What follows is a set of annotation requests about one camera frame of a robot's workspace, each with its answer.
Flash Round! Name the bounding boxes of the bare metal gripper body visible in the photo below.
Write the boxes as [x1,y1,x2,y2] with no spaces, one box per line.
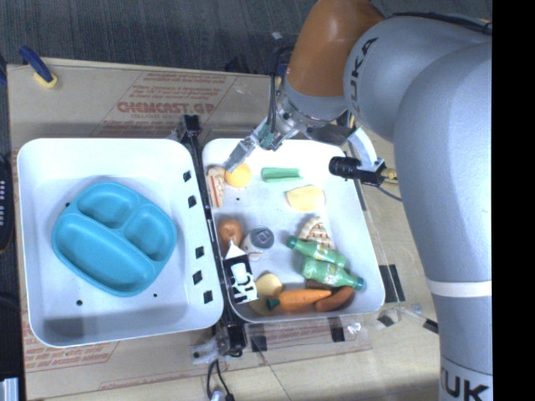
[255,91,313,153]

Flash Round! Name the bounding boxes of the yellow ball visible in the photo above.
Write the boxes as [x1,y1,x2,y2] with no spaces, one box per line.
[224,162,253,190]

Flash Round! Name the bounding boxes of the green bean pod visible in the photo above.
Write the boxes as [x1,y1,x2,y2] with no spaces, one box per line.
[260,166,303,184]

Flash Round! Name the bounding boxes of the white plastic tray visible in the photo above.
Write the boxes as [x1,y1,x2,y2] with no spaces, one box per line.
[201,137,386,324]
[16,136,225,348]

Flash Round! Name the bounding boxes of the thin black and white rod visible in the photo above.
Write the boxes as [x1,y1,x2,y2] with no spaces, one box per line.
[188,135,236,330]

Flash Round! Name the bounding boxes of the small can with grey lid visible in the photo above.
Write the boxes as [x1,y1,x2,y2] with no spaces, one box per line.
[241,225,276,262]

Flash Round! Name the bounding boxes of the pizza slice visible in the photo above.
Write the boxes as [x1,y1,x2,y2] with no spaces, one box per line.
[297,215,336,251]

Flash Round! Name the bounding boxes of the black and white milk carton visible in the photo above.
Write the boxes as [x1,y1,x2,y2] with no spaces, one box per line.
[222,240,260,307]

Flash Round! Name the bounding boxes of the green bottle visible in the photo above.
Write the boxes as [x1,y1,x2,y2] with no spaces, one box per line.
[300,256,366,292]
[285,235,349,269]

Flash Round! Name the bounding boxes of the pale yellow round biscuit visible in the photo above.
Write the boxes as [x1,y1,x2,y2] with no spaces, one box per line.
[248,272,284,317]

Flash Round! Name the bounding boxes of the orange carrot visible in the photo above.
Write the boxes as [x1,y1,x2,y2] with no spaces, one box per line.
[265,287,333,312]

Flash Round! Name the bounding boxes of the blue divided plate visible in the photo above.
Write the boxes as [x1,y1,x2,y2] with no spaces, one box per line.
[50,180,179,298]

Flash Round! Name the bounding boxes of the brown sausage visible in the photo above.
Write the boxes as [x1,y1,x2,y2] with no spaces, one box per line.
[313,285,356,313]

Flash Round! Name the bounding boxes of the brown cardboard board red print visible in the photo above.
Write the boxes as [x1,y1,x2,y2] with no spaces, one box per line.
[6,58,441,401]

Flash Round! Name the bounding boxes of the black block with thin wires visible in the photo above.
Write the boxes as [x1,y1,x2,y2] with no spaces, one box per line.
[182,114,202,140]
[216,322,248,357]

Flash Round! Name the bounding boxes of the black cylinder on white bracket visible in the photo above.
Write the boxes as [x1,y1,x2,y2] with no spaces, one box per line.
[328,128,387,188]

